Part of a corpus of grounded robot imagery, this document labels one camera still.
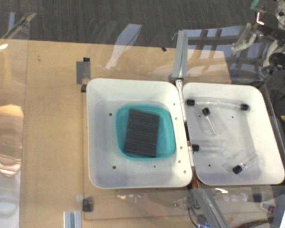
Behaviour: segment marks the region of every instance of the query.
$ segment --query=clear acrylic panel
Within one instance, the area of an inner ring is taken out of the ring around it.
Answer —
[[[0,39],[0,228],[19,226],[29,22],[34,16],[23,16]]]

